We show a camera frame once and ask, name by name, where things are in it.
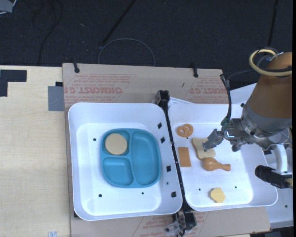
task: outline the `cardboard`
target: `cardboard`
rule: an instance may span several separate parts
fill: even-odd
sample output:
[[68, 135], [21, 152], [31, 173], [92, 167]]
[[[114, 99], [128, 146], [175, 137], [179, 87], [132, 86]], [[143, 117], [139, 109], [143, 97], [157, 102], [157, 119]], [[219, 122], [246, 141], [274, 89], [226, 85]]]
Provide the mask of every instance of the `cardboard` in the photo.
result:
[[[68, 109], [77, 102], [150, 103], [159, 90], [192, 103], [228, 103], [227, 92], [218, 69], [118, 66], [78, 64], [79, 73], [71, 63], [63, 64], [64, 106], [66, 123], [70, 221], [73, 237], [98, 236], [166, 236], [164, 227], [171, 215], [132, 217], [100, 221], [84, 221], [74, 216], [72, 197], [71, 153], [68, 133]], [[215, 237], [270, 231], [264, 207], [215, 212], [194, 212], [196, 227], [187, 237]]]

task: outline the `pretzel-shaped piece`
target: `pretzel-shaped piece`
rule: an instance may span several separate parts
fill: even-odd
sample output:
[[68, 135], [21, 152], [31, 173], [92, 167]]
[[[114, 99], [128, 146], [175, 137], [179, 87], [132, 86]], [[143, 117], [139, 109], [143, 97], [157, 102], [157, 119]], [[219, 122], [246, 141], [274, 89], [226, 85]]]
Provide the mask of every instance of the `pretzel-shaped piece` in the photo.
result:
[[181, 137], [187, 138], [192, 135], [194, 128], [190, 124], [184, 124], [177, 127], [177, 134]]

